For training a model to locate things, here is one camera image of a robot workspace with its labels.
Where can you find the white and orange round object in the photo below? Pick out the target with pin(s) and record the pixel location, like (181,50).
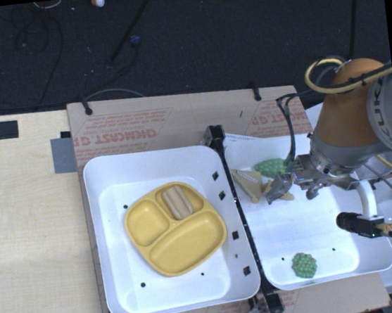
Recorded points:
(98,1)

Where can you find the white plastic tray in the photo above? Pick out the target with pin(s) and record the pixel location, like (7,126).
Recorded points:
(296,225)
(184,295)

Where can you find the thin black rod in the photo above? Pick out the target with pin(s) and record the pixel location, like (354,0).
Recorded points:
(241,214)

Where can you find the brown cardboard board red print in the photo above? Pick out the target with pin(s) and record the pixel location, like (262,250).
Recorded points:
(177,122)

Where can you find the yellow toy pizza slice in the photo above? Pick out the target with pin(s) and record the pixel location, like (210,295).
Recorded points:
(250,182)

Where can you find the yellow divided plate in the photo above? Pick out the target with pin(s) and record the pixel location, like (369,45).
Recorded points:
(185,242)

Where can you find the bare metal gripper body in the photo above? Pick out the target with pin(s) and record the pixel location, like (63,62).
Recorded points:
(321,177)

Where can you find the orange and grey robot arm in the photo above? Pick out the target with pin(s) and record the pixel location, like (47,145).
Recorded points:
(345,116)

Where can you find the black cylinder on white bracket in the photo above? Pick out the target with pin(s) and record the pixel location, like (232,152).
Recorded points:
(353,222)

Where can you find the green toy grapes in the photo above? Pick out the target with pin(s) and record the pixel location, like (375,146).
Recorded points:
(271,167)
(304,265)

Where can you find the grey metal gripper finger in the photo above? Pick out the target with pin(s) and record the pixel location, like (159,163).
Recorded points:
(313,191)
(279,186)

